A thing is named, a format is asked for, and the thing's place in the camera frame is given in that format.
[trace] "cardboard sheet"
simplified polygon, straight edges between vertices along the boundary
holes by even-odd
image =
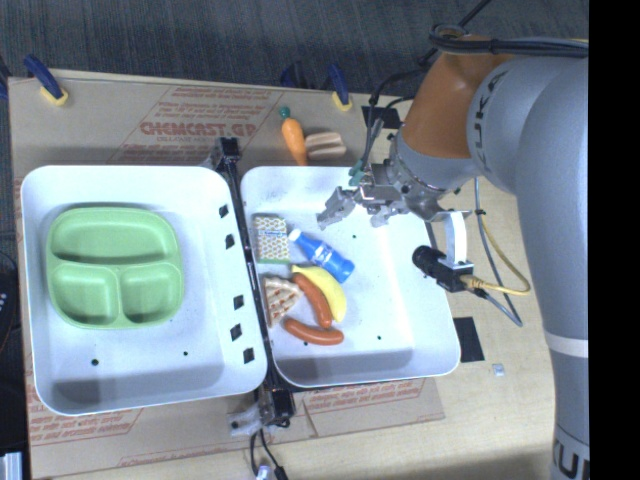
[[[69,92],[56,107],[35,79],[10,81],[10,118],[18,242],[20,184],[42,165],[199,165],[221,135],[238,137],[241,173],[257,165],[294,165],[280,135],[278,110],[289,106],[305,134],[337,131],[348,153],[318,165],[351,166],[364,146],[361,106],[343,112],[320,91],[53,70]],[[19,248],[19,262],[24,255]],[[20,270],[31,471],[35,479],[211,455],[247,448],[231,437],[226,416],[252,395],[67,417],[49,411],[35,391],[26,279]],[[341,386],[296,393],[297,414],[273,442],[287,442],[444,418],[433,379]]]

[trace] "plastic tray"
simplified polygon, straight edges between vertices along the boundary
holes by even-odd
[[[229,188],[203,167],[47,166],[21,188],[35,388],[64,415],[247,393],[267,360]],[[53,307],[46,244],[63,212],[118,206],[175,230],[184,297],[158,325],[69,325]]]
[[[396,216],[373,228],[362,207],[321,231],[316,215],[337,186],[348,186],[348,169],[335,167],[258,167],[241,183],[247,222],[254,214],[283,217],[289,229],[322,238],[355,263],[345,281],[347,314],[335,327],[340,345],[305,344],[277,325],[269,330],[275,366],[293,385],[317,388],[344,384],[444,375],[460,360],[460,345],[444,290],[425,278],[411,256],[429,244],[424,223]],[[306,258],[295,244],[291,261]],[[257,264],[261,278],[289,277],[289,266]],[[303,300],[291,316],[315,325]]]
[[[182,303],[178,237],[148,210],[89,206],[61,213],[49,228],[46,269],[53,306],[72,325],[158,324]]]

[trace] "brown sausage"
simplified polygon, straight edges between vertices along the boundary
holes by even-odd
[[[296,338],[315,345],[338,345],[344,340],[344,334],[338,329],[316,329],[295,318],[287,318],[284,321],[284,328]]]
[[[309,299],[309,303],[316,314],[316,321],[318,325],[324,329],[331,327],[333,322],[333,316],[331,315],[331,308],[327,298],[322,293],[322,290],[313,284],[307,276],[296,272],[293,274],[293,282],[296,283],[303,293]]]

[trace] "green plate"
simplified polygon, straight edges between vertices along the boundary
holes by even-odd
[[[148,210],[100,206],[61,213],[47,236],[46,269],[53,307],[79,327],[157,324],[182,304],[175,230]]]

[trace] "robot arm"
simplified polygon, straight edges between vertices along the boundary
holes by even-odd
[[[365,166],[353,190],[338,188],[318,216],[323,228],[360,204],[374,226],[408,213],[451,224],[439,199],[478,176],[516,196],[554,371],[554,480],[590,477],[587,80],[586,54],[442,53],[389,158]],[[447,264],[439,251],[421,254],[433,268]],[[457,291],[460,272],[447,272],[453,281],[440,284]]]

